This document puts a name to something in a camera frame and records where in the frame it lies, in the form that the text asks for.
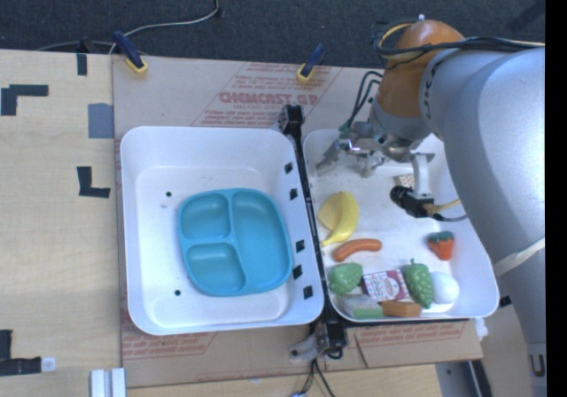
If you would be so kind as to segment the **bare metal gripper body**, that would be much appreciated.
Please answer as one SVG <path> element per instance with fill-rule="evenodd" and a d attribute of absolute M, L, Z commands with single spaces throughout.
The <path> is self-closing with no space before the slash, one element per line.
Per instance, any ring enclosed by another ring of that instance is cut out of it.
<path fill-rule="evenodd" d="M 393 160 L 409 162 L 409 157 L 423 142 L 423 138 L 399 138 L 371 121 L 346 121 L 339 128 L 339 142 L 352 155 L 371 157 L 379 162 Z"/>

